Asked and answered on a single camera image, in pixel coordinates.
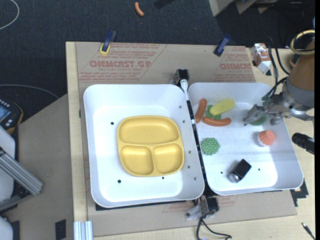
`blue clamp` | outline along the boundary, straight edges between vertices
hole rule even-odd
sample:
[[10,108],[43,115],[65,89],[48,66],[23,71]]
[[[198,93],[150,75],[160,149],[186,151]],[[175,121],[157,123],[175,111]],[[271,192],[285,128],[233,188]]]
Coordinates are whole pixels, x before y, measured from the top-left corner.
[[219,45],[215,48],[213,53],[220,57],[224,51],[225,46],[230,41],[230,39],[231,39],[231,36],[228,34],[225,34],[223,39],[220,41]]
[[100,54],[105,56],[108,54],[110,50],[110,43],[112,43],[117,36],[117,31],[115,30],[109,30],[108,34],[106,35],[104,43],[100,47]]

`white cable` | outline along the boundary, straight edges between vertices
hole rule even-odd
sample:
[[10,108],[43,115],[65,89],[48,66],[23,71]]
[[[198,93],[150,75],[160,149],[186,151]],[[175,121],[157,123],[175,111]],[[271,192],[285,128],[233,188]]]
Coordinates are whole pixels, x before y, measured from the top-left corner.
[[14,5],[16,6],[16,9],[17,9],[17,13],[16,13],[15,18],[10,23],[8,23],[7,25],[4,25],[4,26],[0,27],[0,30],[3,30],[4,28],[6,28],[6,27],[10,26],[12,23],[14,23],[18,19],[19,14],[20,14],[19,5],[16,3],[16,1],[14,1],[14,0],[9,0],[9,1],[14,3]]

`dark floor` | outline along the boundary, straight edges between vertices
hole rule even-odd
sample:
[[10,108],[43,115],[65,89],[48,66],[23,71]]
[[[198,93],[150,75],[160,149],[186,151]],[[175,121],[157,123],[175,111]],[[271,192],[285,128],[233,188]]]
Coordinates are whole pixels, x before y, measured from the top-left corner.
[[[239,14],[234,3],[213,17],[209,0],[175,0],[161,8],[158,0],[14,0],[20,14],[0,29],[0,94],[17,102],[24,119],[67,93],[66,41],[103,42],[109,29],[117,42],[217,45],[224,34],[229,45],[250,47],[272,37],[286,47],[295,34],[313,27],[315,0],[279,0],[260,14],[251,7]],[[139,1],[143,18],[134,11]],[[0,28],[17,14],[0,0]]]

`small cardboard box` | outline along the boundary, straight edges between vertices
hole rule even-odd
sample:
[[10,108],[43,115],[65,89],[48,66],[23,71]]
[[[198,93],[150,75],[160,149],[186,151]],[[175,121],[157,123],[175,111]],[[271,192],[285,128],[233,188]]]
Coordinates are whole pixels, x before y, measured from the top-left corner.
[[271,65],[271,59],[266,45],[264,43],[255,43],[251,48],[251,53],[253,64],[264,74],[267,73]]

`sausage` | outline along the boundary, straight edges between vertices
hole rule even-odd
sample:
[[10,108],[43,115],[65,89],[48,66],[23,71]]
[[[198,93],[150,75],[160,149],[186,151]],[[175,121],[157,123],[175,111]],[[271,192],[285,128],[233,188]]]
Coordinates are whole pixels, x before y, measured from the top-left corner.
[[138,2],[134,3],[134,9],[136,13],[139,14],[140,17],[143,17],[145,15],[145,13],[140,9]]
[[218,120],[218,119],[211,118],[209,116],[204,116],[202,121],[205,124],[210,126],[227,126],[231,124],[231,119],[229,117]]
[[199,107],[198,110],[195,113],[195,123],[199,123],[202,119],[202,117],[204,116],[204,113],[206,111],[207,108],[207,100],[205,98],[202,98],[199,102]]

